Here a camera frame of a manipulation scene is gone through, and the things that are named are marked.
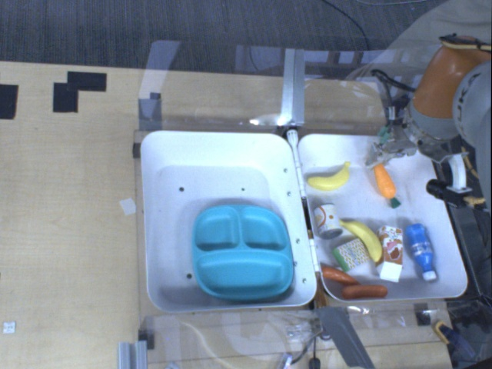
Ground brown sausage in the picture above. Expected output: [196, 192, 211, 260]
[341, 284, 389, 301]
[320, 264, 362, 287]

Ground white can with orange print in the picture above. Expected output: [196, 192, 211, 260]
[311, 202, 344, 240]

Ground orange carrot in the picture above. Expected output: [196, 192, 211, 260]
[373, 162, 402, 210]

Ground white carton with red print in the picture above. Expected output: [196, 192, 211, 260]
[376, 224, 405, 284]

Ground black cylinder on white bracket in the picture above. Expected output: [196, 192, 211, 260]
[426, 153, 486, 207]

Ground blue bottle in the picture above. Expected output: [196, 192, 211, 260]
[404, 223, 439, 283]

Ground yellow and green patterned carton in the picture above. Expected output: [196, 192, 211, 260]
[331, 237, 372, 274]

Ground blue divided plate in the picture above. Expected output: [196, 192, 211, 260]
[191, 204, 295, 304]

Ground white plastic tray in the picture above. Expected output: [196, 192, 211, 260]
[298, 133, 469, 303]
[140, 130, 318, 314]

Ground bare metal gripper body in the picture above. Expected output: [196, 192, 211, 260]
[383, 133, 450, 165]

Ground yellow banana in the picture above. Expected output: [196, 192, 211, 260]
[306, 161, 352, 192]
[338, 218, 384, 264]

